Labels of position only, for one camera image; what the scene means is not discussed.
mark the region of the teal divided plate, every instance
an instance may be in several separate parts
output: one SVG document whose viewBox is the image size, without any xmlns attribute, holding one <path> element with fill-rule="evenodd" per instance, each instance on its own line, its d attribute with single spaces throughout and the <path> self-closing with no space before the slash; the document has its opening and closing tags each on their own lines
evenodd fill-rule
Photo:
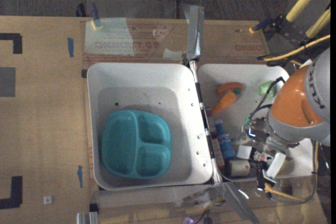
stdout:
<svg viewBox="0 0 336 224">
<path fill-rule="evenodd" d="M 102 160 L 117 176 L 152 179 L 167 172 L 172 143 L 168 124 L 158 115 L 119 110 L 109 115 L 102 136 Z"/>
</svg>

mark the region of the toy carrot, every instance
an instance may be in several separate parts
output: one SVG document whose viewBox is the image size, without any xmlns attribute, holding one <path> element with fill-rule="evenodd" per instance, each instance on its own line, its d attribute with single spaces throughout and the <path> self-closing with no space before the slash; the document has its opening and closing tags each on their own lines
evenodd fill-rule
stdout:
<svg viewBox="0 0 336 224">
<path fill-rule="evenodd" d="M 218 95 L 223 94 L 226 91 L 233 91 L 234 89 L 238 88 L 240 91 L 243 90 L 243 85 L 239 82 L 229 82 L 229 83 L 225 83 L 221 86 L 219 86 L 216 89 L 216 93 Z"/>
<path fill-rule="evenodd" d="M 219 102 L 215 105 L 215 107 L 212 110 L 212 115 L 215 115 L 226 108 L 228 108 L 230 105 L 232 105 L 237 100 L 237 94 L 232 91 L 228 92 L 222 98 L 219 100 Z"/>
</svg>

